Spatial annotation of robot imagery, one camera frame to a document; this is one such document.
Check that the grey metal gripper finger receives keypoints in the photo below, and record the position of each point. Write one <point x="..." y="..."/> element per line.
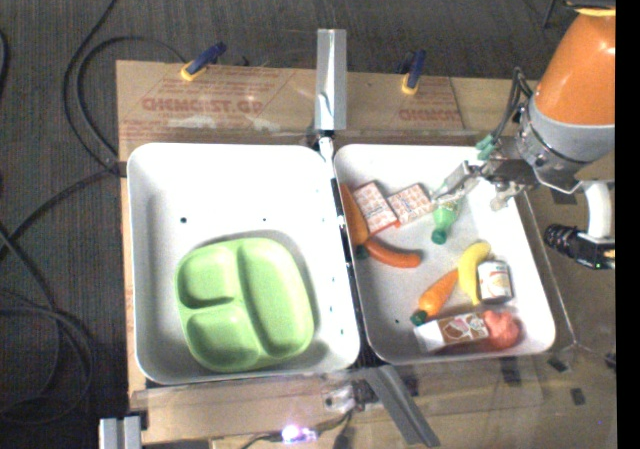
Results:
<point x="505" y="194"/>
<point x="460" y="178"/>

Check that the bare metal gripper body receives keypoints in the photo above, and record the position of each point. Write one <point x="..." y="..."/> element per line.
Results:
<point x="510" y="171"/>

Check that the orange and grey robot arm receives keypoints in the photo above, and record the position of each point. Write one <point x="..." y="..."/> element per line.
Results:
<point x="575" y="72"/>

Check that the green bottle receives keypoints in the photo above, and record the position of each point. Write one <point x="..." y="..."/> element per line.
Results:
<point x="444" y="219"/>

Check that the pink and white carton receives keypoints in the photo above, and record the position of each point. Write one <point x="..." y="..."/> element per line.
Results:
<point x="411" y="203"/>
<point x="376" y="208"/>

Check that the white plastic tray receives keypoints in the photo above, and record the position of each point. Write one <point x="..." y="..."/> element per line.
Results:
<point x="450" y="252"/>
<point x="225" y="187"/>

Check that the yellow banana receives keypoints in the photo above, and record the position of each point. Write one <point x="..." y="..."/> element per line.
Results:
<point x="471" y="267"/>

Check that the white and orange can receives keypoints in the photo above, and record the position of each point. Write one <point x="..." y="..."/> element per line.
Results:
<point x="495" y="281"/>

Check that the orange sausage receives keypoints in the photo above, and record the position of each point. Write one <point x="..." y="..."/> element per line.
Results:
<point x="395" y="255"/>

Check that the orange carrot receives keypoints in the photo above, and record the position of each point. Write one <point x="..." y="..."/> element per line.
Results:
<point x="437" y="294"/>
<point x="354" y="219"/>

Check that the pink rounded toy food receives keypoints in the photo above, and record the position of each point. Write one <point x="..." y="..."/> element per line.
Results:
<point x="502" y="329"/>

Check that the white and brown carton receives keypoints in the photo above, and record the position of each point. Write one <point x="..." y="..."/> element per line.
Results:
<point x="452" y="330"/>

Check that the brown cardboard board red print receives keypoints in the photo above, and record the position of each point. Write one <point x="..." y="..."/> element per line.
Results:
<point x="225" y="107"/>

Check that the green divided plate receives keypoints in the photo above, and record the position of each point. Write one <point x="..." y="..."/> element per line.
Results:
<point x="245" y="304"/>

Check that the black cylinder on white bracket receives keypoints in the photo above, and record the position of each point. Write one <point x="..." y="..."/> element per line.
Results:
<point x="597" y="209"/>

